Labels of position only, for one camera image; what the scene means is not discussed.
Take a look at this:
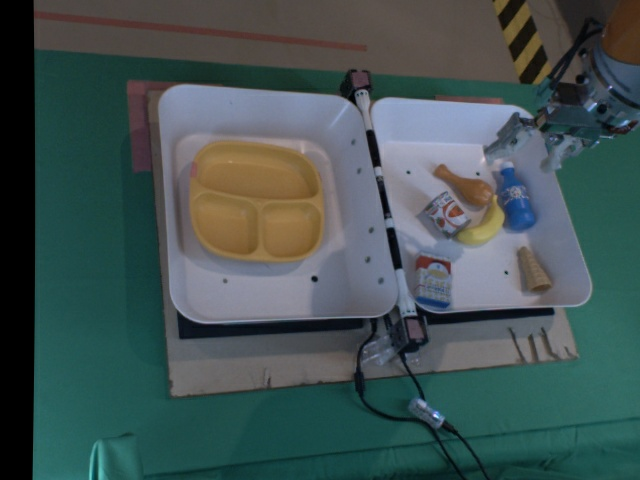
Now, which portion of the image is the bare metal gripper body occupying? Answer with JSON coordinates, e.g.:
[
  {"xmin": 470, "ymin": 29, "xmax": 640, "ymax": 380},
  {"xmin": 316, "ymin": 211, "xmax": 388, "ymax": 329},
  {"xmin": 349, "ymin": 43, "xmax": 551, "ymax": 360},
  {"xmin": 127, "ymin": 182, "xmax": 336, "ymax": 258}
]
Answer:
[{"xmin": 535, "ymin": 81, "xmax": 640, "ymax": 143}]

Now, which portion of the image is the brown toy chicken drumstick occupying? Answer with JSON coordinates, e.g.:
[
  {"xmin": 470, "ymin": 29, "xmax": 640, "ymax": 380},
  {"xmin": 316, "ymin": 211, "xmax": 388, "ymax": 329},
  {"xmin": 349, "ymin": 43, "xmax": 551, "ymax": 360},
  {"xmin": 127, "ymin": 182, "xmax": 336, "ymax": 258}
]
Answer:
[{"xmin": 432, "ymin": 163, "xmax": 496, "ymax": 208}]

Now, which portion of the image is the blue toy bottle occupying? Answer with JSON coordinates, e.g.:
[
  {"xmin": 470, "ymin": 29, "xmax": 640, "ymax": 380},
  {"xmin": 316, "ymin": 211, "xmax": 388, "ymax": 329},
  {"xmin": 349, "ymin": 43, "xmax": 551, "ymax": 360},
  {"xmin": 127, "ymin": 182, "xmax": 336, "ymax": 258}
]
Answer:
[{"xmin": 494, "ymin": 160, "xmax": 538, "ymax": 233}]

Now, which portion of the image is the yellow banana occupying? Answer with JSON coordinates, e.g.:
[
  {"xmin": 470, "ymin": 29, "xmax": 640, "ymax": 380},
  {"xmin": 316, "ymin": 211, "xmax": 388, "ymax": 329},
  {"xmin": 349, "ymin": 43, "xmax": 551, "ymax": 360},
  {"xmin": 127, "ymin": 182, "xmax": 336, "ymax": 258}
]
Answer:
[{"xmin": 453, "ymin": 194, "xmax": 507, "ymax": 248}]

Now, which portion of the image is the red and white small can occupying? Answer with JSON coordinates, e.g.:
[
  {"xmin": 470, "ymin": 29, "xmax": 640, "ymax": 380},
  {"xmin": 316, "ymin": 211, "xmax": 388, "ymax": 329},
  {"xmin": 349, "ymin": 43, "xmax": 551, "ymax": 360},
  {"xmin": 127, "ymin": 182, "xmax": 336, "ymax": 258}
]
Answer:
[{"xmin": 422, "ymin": 190, "xmax": 472, "ymax": 240}]

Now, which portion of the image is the tan toy ice cream cone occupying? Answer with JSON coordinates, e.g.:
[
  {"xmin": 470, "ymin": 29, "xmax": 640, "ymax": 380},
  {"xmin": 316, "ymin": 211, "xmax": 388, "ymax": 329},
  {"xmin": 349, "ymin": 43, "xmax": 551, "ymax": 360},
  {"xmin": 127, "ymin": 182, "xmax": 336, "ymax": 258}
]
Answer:
[{"xmin": 515, "ymin": 245, "xmax": 554, "ymax": 294}]

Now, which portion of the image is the white plastic tray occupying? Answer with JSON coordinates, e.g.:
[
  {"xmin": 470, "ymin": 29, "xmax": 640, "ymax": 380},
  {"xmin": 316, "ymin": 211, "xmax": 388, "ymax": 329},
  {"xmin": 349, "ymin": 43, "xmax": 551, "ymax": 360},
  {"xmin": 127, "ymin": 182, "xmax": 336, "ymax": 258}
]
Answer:
[
  {"xmin": 370, "ymin": 96, "xmax": 594, "ymax": 315},
  {"xmin": 157, "ymin": 83, "xmax": 400, "ymax": 326}
]

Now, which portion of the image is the black and white thin rod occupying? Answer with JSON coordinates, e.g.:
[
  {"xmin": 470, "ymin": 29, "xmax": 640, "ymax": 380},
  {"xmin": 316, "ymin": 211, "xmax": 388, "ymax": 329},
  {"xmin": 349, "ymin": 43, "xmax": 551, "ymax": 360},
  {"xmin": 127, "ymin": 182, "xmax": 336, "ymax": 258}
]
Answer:
[{"xmin": 354, "ymin": 89, "xmax": 419, "ymax": 320}]

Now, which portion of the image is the red white and blue carton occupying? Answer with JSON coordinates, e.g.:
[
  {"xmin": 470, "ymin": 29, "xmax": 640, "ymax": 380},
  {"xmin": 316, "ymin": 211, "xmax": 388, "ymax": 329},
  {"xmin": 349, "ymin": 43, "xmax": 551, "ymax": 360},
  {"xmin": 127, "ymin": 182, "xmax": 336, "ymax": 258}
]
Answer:
[{"xmin": 413, "ymin": 251, "xmax": 454, "ymax": 311}]

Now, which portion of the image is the yellow divided plate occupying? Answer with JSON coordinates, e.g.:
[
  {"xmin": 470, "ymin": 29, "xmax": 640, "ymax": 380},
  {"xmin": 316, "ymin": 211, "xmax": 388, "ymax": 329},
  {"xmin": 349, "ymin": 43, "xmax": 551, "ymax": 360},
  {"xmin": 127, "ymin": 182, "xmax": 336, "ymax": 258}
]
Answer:
[{"xmin": 188, "ymin": 139, "xmax": 327, "ymax": 264}]

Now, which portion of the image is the brown cardboard board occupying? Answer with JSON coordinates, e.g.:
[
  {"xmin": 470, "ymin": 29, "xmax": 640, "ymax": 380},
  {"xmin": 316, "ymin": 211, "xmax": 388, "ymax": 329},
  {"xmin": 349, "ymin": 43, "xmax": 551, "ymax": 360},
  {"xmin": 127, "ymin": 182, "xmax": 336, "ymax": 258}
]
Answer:
[{"xmin": 146, "ymin": 89, "xmax": 580, "ymax": 400}]

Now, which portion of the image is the black block with wires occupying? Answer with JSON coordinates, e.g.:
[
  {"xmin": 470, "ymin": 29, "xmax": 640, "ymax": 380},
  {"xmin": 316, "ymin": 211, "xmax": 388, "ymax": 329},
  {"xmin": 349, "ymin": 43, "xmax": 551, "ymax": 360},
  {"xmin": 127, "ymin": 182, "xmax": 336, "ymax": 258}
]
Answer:
[
  {"xmin": 390, "ymin": 314, "xmax": 431, "ymax": 355},
  {"xmin": 340, "ymin": 68, "xmax": 374, "ymax": 101}
]

